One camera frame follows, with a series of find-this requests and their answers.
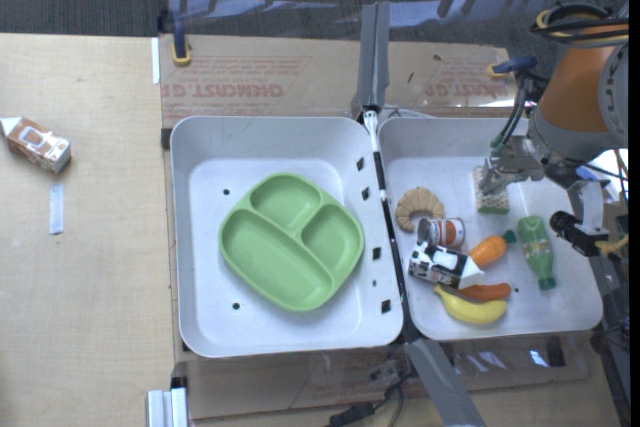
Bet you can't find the black and white carton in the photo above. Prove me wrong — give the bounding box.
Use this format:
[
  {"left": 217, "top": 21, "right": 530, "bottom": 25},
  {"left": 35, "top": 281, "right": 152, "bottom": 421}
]
[{"left": 407, "top": 240, "right": 486, "bottom": 291}]

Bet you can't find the black cylinder on white bracket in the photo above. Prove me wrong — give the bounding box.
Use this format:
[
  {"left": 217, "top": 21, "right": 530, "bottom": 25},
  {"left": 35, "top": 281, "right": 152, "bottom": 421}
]
[{"left": 549, "top": 179, "right": 612, "bottom": 259}]

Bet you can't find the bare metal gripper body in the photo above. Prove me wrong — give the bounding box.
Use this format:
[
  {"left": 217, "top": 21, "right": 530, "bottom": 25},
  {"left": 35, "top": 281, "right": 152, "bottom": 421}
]
[{"left": 491, "top": 135, "right": 547, "bottom": 183}]

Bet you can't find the yellow banana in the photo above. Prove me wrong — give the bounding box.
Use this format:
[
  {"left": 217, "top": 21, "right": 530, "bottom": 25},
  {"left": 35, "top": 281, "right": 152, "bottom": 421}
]
[{"left": 433, "top": 283, "right": 509, "bottom": 326}]

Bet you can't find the brown and white carton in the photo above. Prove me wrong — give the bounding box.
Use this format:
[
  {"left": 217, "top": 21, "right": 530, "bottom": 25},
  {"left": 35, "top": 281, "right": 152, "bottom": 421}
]
[{"left": 0, "top": 115, "right": 72, "bottom": 175}]

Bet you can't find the orange sausage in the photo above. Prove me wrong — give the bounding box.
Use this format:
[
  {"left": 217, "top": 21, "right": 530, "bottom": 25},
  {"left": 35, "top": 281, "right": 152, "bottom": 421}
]
[{"left": 457, "top": 282, "right": 512, "bottom": 302}]

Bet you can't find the orange carrot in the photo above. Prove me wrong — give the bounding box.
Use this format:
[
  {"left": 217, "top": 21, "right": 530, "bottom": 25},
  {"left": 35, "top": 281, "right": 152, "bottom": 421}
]
[{"left": 468, "top": 229, "right": 518, "bottom": 269}]

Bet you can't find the green plastic bottle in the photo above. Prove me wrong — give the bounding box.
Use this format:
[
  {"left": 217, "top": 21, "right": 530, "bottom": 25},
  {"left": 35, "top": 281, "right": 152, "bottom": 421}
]
[{"left": 516, "top": 214, "right": 558, "bottom": 291}]

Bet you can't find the small orange and white can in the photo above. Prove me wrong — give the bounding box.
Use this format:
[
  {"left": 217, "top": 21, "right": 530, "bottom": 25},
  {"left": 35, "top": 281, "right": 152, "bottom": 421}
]
[{"left": 416, "top": 216, "right": 467, "bottom": 250}]

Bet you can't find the brown cardboard board red print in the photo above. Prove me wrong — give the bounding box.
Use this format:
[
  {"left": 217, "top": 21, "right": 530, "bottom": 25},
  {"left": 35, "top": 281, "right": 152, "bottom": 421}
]
[{"left": 158, "top": 33, "right": 592, "bottom": 421}]

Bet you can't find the tan croissant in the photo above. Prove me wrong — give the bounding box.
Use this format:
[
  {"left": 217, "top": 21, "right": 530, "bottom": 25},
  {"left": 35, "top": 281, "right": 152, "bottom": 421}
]
[{"left": 394, "top": 186, "right": 446, "bottom": 233}]

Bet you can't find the thin black and white rod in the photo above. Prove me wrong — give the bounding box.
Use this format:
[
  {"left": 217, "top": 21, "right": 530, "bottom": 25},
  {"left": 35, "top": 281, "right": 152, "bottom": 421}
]
[{"left": 362, "top": 110, "right": 409, "bottom": 297}]

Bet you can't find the white plastic tray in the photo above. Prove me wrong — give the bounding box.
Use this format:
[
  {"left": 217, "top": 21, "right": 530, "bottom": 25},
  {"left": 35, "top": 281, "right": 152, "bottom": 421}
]
[
  {"left": 377, "top": 116, "right": 605, "bottom": 342},
  {"left": 169, "top": 115, "right": 405, "bottom": 359}
]

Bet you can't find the beige and green waffle block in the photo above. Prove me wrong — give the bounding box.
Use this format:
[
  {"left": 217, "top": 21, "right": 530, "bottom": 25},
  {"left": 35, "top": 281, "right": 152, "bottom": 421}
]
[{"left": 472, "top": 166, "right": 511, "bottom": 215}]

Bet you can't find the green divided plate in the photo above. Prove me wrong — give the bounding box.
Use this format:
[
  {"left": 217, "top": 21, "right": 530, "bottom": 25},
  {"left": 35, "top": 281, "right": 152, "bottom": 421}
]
[{"left": 218, "top": 172, "right": 366, "bottom": 313}]

